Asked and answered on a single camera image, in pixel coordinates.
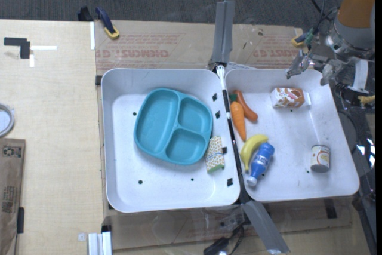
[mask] white ring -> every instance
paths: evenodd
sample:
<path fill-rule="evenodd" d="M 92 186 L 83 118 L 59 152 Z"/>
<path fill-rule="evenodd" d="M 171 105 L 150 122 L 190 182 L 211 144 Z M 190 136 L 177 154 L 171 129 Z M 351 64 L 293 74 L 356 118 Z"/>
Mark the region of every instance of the white ring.
<path fill-rule="evenodd" d="M 2 103 L 0 103 L 0 110 L 4 110 L 8 114 L 8 116 L 10 117 L 10 122 L 7 125 L 7 127 L 4 130 L 0 131 L 0 137 L 3 137 L 5 135 L 7 135 L 8 132 L 13 128 L 14 116 L 13 116 L 11 109 L 8 106 L 3 105 Z"/>

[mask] yellow banana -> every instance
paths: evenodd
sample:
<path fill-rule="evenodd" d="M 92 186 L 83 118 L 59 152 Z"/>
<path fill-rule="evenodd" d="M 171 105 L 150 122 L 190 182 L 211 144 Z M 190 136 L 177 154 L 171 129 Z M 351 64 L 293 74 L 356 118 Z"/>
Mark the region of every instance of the yellow banana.
<path fill-rule="evenodd" d="M 263 134 L 256 134 L 246 140 L 240 151 L 240 158 L 244 163 L 245 171 L 249 170 L 249 162 L 253 152 L 262 144 L 268 141 L 268 137 Z"/>

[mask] white can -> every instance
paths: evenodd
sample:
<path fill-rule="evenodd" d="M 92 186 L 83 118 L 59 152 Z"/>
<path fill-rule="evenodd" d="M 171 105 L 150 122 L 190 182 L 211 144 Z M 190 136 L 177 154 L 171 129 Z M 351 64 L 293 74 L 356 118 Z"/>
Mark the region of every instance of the white can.
<path fill-rule="evenodd" d="M 330 168 L 330 149 L 324 145 L 314 145 L 310 158 L 310 169 L 324 173 Z"/>

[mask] blue divided plate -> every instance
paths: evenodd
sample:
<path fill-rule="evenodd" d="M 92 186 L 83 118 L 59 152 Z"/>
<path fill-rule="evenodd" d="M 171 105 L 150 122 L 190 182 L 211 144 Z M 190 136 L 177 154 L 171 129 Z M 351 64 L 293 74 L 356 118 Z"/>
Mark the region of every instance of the blue divided plate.
<path fill-rule="evenodd" d="M 168 88 L 151 91 L 134 127 L 134 141 L 147 154 L 180 165 L 199 161 L 212 133 L 212 113 L 202 102 Z"/>

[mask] plastic bottle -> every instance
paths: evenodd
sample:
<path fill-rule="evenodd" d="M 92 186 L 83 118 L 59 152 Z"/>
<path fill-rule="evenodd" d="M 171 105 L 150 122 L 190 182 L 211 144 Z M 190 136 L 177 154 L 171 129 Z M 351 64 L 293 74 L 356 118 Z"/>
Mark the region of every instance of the plastic bottle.
<path fill-rule="evenodd" d="M 267 170 L 270 158 L 274 152 L 275 148 L 269 143 L 262 143 L 260 145 L 251 164 L 251 176 L 247 178 L 248 185 L 256 186 L 257 178 Z"/>

